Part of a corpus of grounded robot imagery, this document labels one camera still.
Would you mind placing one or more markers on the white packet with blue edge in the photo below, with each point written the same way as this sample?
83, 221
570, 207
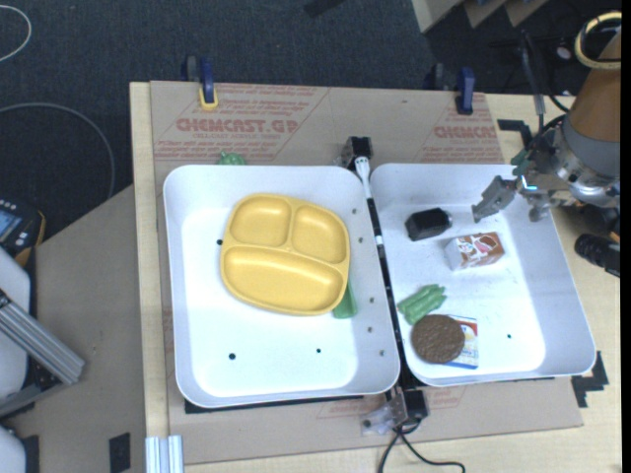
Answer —
470, 345

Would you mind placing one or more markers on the white plastic tray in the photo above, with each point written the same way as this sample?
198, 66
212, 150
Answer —
276, 362
522, 313

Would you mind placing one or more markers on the green toy pepper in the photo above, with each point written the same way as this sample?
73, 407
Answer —
346, 306

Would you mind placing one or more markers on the yellow divided plate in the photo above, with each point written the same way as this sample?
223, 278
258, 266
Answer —
283, 254

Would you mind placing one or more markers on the green toy beans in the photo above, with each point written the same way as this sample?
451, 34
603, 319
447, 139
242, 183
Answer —
421, 303

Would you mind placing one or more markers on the brown cardboard board red print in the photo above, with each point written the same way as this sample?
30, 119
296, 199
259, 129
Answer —
305, 126

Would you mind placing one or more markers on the thin black and white rod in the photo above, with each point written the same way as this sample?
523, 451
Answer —
379, 244

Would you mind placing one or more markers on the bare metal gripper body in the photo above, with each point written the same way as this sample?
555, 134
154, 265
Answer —
574, 185

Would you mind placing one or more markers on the black small bottle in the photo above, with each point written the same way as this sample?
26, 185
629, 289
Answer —
426, 223

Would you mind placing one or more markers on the brown round biscuit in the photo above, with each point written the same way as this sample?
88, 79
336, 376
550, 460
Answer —
438, 338

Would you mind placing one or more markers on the green toy vegetable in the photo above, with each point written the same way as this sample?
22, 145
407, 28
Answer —
231, 158

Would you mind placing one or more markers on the white and brown carton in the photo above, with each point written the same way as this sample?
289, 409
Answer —
475, 250

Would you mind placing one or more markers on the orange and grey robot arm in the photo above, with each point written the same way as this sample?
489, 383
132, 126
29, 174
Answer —
599, 101

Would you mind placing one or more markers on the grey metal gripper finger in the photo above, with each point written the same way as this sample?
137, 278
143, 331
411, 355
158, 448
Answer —
538, 210
494, 197

